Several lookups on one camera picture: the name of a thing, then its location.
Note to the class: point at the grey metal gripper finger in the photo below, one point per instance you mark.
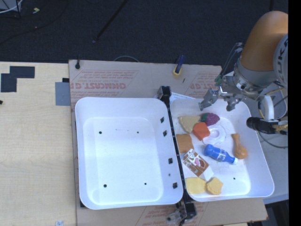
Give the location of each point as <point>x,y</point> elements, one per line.
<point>233,102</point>
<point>209,99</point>

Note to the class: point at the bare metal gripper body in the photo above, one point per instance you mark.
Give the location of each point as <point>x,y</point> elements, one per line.
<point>240,88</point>

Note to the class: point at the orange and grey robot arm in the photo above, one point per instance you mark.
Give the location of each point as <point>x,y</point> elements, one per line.
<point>263,43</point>

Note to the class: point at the purple grapes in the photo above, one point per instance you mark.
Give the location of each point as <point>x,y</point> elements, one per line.
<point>211,118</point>

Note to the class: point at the white paper sheet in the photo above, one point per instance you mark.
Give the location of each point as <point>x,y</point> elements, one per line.
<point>181,96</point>

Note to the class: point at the yellow pizza slice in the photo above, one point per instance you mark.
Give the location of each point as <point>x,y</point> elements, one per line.
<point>188,123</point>

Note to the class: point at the orange toy block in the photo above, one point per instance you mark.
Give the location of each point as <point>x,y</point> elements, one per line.
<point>201,131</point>

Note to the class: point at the white fried egg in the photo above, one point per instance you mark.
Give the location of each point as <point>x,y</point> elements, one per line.
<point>217,138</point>

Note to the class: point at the brown chicken drumstick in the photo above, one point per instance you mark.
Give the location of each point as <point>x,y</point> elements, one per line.
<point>240,149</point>

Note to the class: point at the brown bread slice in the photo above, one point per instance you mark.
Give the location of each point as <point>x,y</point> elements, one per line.
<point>184,143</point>

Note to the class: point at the blue bottle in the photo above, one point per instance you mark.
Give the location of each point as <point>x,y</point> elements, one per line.
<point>217,153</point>

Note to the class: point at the thin black rod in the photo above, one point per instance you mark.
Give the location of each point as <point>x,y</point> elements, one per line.
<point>175,140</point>

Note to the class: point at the brown and white carton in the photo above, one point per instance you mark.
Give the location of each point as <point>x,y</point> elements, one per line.
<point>195,164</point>

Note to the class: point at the white plastic tray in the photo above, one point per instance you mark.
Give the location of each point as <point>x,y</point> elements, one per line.
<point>122,159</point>
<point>247,173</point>

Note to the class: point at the brown cardboard board red print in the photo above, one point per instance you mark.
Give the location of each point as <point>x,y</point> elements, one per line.
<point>131,83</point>

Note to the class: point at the yellow crimped biscuit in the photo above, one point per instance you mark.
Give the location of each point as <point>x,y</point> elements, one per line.
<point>214,186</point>

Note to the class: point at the yellow round toy food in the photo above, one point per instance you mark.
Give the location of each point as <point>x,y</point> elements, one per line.
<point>195,185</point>

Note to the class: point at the black cylinder on white bracket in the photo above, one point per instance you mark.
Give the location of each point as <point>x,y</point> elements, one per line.
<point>259,124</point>

